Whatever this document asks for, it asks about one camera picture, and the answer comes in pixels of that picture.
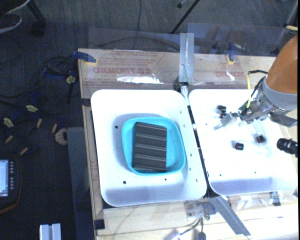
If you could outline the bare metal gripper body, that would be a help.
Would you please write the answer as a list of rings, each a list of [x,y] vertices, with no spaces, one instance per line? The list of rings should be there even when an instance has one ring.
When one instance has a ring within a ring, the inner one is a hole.
[[[273,108],[274,105],[267,99],[264,93],[257,93],[254,98],[248,99],[239,107],[239,118],[245,122],[264,120]]]

